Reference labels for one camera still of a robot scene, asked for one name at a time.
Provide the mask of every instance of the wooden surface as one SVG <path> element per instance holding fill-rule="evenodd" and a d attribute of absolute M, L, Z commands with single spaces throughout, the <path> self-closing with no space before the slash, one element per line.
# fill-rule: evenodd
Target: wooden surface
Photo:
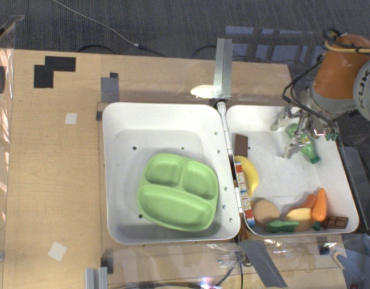
<path fill-rule="evenodd" d="M 34 89 L 34 65 L 44 64 L 46 55 L 76 57 L 76 72 L 55 72 L 53 89 Z M 4 289 L 83 288 L 84 269 L 98 268 L 106 248 L 114 249 L 117 273 L 109 276 L 113 284 L 131 277 L 122 262 L 135 263 L 135 276 L 142 279 L 184 278 L 182 270 L 187 269 L 189 275 L 197 270 L 197 264 L 192 267 L 195 259 L 203 273 L 210 272 L 216 279 L 224 274 L 217 266 L 215 251 L 206 244 L 133 248 L 102 234 L 107 231 L 103 211 L 101 216 L 95 118 L 101 77 L 109 77 L 110 72 L 119 74 L 122 101 L 203 103 L 189 92 L 213 82 L 214 62 L 16 51 Z M 232 95 L 236 100 L 282 105 L 280 93 L 289 81 L 286 66 L 233 63 Z M 67 113 L 77 113 L 76 125 L 65 124 Z M 55 241 L 67 247 L 61 261 L 48 256 Z M 315 245 L 315 241 L 307 241 L 310 243 Z M 173 268 L 166 268 L 168 262 Z M 286 282 L 295 284 L 292 288 L 299 288 L 297 284 L 305 279 L 325 275 L 332 276 L 331 286 L 323 286 L 320 279 L 316 281 L 319 285 L 311 288 L 344 286 L 341 270 L 331 258 L 314 250 L 276 258 L 275 263 Z M 248 269 L 245 288 L 262 288 L 253 268 Z M 236 288 L 239 282 L 239 276 L 232 276 L 224 288 Z"/>

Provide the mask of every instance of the yellow cable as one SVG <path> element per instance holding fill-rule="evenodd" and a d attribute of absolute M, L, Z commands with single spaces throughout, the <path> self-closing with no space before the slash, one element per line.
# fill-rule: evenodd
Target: yellow cable
<path fill-rule="evenodd" d="M 360 48 L 359 50 L 357 50 L 356 48 L 337 48 L 331 46 L 328 41 L 324 41 L 324 45 L 328 50 L 335 52 L 344 52 L 350 54 L 370 54 L 370 49 L 368 48 Z"/>

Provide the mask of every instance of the yellow banana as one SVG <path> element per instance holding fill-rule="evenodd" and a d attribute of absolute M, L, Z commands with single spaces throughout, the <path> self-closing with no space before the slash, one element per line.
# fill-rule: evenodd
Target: yellow banana
<path fill-rule="evenodd" d="M 248 195 L 252 197 L 253 191 L 259 184 L 259 174 L 253 163 L 247 159 L 246 157 L 242 157 L 240 155 L 236 155 L 234 157 L 234 161 L 240 162 L 243 168 L 244 174 L 246 176 L 246 180 L 248 182 Z"/>

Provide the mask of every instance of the white tape square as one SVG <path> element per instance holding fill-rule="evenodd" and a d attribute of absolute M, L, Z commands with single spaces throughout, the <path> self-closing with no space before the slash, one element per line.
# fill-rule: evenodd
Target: white tape square
<path fill-rule="evenodd" d="M 77 124 L 77 113 L 67 113 L 65 124 Z"/>
<path fill-rule="evenodd" d="M 58 242 L 54 242 L 48 252 L 48 255 L 55 259 L 58 260 L 59 262 L 62 261 L 62 258 L 64 256 L 64 253 L 66 253 L 67 247 L 63 246 L 62 244 Z"/>

